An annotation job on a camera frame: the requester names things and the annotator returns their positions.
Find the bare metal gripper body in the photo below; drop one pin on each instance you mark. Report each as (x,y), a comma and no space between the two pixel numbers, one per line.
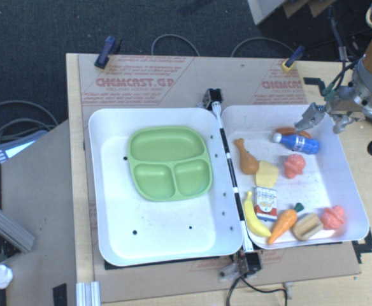
(343,102)

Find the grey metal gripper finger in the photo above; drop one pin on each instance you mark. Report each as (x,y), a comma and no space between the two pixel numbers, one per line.
(310,116)
(341,122)

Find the blue bottle with white cap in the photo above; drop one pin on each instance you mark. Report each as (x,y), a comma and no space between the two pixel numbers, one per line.
(300,143)

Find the orange-red sausage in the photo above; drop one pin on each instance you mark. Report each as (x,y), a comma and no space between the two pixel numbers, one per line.
(284,130)

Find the pink toy shrimp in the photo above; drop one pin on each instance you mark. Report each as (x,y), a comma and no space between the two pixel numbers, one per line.
(332,218)
(294,166)

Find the white plastic tray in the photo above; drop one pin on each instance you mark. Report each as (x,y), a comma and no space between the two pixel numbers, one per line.
(160,228)
(335,177)

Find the yellow cheese slice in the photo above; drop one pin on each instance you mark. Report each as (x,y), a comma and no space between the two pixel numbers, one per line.
(267,174)

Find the orange chicken drumstick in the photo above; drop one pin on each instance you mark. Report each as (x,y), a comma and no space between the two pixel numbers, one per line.
(248,163)

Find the thin black and white rod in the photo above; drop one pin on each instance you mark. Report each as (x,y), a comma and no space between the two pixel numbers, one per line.
(230,166)

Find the white and red carton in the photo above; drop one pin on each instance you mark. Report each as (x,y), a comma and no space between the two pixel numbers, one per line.
(265,204)

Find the tan hot dog bun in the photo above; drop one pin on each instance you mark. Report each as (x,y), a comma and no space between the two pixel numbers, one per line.
(307,226)

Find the orange carrot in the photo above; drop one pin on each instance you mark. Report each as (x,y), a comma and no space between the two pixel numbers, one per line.
(283,225)

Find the yellow banana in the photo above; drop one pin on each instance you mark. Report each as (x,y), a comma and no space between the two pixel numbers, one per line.
(255,222)

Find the green divided plate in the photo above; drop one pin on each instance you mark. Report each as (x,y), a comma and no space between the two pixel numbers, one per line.
(167,145)

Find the brown cardboard board, red print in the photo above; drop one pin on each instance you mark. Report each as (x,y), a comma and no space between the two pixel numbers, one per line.
(160,279)

